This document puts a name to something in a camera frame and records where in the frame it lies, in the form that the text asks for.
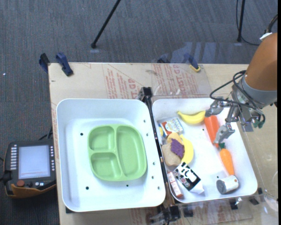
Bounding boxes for purple grapes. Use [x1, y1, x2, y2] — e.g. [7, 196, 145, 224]
[170, 138, 185, 159]

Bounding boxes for black tripod leg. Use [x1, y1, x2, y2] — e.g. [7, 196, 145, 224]
[90, 0, 128, 49]
[236, 0, 248, 43]

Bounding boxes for white plastic tray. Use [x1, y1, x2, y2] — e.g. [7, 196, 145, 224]
[56, 98, 166, 213]
[151, 97, 259, 204]

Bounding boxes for green divided plate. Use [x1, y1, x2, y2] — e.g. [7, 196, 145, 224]
[87, 124, 148, 182]

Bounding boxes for white carton yellow orange print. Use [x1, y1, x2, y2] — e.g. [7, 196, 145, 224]
[157, 117, 184, 138]

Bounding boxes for brown bread slice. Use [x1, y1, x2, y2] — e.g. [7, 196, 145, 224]
[161, 142, 182, 167]

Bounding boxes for orange carrot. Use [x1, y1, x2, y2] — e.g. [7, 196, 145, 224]
[218, 142, 236, 176]
[204, 115, 221, 149]

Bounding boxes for white can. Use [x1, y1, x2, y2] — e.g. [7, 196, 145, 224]
[215, 174, 240, 195]

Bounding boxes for yellow banana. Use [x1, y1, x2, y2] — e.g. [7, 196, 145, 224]
[177, 110, 207, 126]
[179, 134, 195, 165]

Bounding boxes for black and white carton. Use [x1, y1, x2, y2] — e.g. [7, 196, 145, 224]
[173, 162, 206, 195]

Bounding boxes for black block with wires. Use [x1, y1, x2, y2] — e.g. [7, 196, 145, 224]
[137, 86, 154, 102]
[162, 204, 181, 221]

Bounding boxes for brown cardboard board red print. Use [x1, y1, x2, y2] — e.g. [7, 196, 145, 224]
[48, 62, 278, 225]

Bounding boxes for tan round biscuit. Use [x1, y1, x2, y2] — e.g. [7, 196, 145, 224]
[166, 132, 184, 145]

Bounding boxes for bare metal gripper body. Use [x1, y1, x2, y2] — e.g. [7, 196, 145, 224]
[215, 84, 266, 133]

